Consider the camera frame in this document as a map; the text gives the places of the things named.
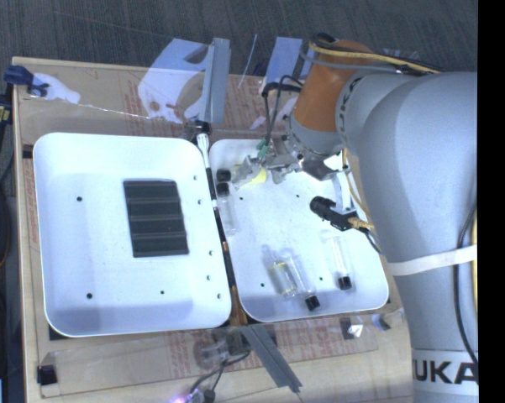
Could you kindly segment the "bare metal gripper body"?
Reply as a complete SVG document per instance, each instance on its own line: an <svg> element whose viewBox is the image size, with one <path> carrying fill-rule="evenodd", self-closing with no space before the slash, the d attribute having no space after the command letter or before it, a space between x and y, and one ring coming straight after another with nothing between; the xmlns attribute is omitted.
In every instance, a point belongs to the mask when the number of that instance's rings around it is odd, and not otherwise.
<svg viewBox="0 0 505 403"><path fill-rule="evenodd" d="M267 140L263 138L258 143L258 160L260 164L273 171L301 171L302 161L307 156L307 150L293 138L287 135Z"/></svg>

